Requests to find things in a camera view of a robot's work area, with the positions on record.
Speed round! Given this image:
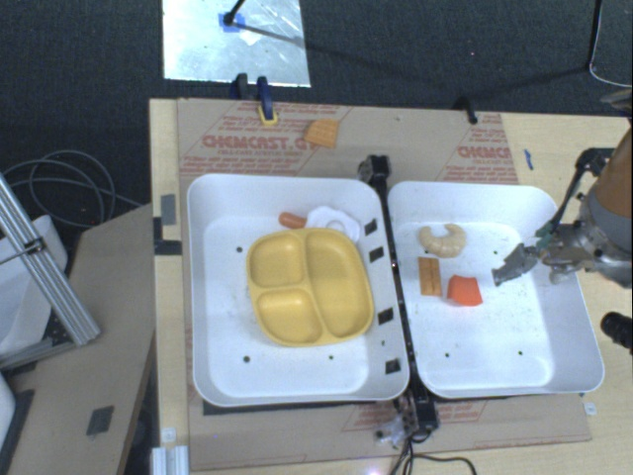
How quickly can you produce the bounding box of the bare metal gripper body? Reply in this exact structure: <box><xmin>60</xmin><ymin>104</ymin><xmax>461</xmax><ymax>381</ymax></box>
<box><xmin>535</xmin><ymin>225</ymin><xmax>633</xmax><ymax>287</ymax></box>

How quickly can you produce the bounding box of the orange wedge slice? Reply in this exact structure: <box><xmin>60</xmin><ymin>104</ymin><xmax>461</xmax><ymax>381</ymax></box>
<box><xmin>446</xmin><ymin>273</ymin><xmax>485</xmax><ymax>308</ymax></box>

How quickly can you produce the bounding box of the beige croissant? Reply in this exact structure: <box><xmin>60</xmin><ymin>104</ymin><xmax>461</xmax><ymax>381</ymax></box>
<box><xmin>417</xmin><ymin>223</ymin><xmax>468</xmax><ymax>258</ymax></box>

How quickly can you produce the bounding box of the white plastic tray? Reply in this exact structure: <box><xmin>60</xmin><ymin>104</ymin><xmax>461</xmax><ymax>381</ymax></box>
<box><xmin>386</xmin><ymin>180</ymin><xmax>606</xmax><ymax>400</ymax></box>
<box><xmin>186</xmin><ymin>172</ymin><xmax>411</xmax><ymax>409</ymax></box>

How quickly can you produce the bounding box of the orange rectangular biscuit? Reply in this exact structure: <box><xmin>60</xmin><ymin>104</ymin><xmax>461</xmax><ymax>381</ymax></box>
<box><xmin>416</xmin><ymin>256</ymin><xmax>442</xmax><ymax>297</ymax></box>

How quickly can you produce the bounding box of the thin black rod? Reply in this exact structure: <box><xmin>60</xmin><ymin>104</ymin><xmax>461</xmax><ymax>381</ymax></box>
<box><xmin>374</xmin><ymin>175</ymin><xmax>426</xmax><ymax>408</ymax></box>

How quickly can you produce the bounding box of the brown cardboard board red print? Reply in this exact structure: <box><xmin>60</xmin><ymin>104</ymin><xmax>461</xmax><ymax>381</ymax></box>
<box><xmin>175</xmin><ymin>97</ymin><xmax>593</xmax><ymax>472</ymax></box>

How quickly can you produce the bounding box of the yellow divided plate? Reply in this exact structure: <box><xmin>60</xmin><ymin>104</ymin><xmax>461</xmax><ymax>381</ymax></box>
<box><xmin>244</xmin><ymin>227</ymin><xmax>376</xmax><ymax>349</ymax></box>

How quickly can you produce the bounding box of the white fried egg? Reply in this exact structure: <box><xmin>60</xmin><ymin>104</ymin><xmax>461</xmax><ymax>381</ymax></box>
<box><xmin>306</xmin><ymin>205</ymin><xmax>362</xmax><ymax>243</ymax></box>

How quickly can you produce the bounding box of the orange sausage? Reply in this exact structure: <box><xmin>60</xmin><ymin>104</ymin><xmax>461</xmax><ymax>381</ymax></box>
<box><xmin>277</xmin><ymin>210</ymin><xmax>310</xmax><ymax>231</ymax></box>

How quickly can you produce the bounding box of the orange waffle slice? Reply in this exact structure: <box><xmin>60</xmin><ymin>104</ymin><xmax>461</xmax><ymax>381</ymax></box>
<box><xmin>302</xmin><ymin>118</ymin><xmax>341</xmax><ymax>150</ymax></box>

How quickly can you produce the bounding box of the black cylinder on white bracket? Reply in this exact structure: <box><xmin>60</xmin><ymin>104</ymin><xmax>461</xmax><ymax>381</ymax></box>
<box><xmin>599</xmin><ymin>311</ymin><xmax>633</xmax><ymax>356</ymax></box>

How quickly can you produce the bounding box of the black block with thin wires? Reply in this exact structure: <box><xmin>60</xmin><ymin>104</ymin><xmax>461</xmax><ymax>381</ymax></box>
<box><xmin>357</xmin><ymin>153</ymin><xmax>393</xmax><ymax>186</ymax></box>
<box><xmin>394</xmin><ymin>393</ymin><xmax>441</xmax><ymax>445</ymax></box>

